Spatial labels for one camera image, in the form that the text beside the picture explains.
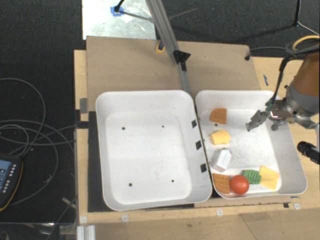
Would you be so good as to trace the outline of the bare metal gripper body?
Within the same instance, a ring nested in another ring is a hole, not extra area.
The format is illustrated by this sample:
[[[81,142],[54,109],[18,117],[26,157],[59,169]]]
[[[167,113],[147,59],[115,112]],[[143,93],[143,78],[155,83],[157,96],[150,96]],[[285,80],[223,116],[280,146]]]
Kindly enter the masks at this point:
[[[289,99],[276,99],[266,102],[267,118],[278,123],[294,123],[300,106]]]

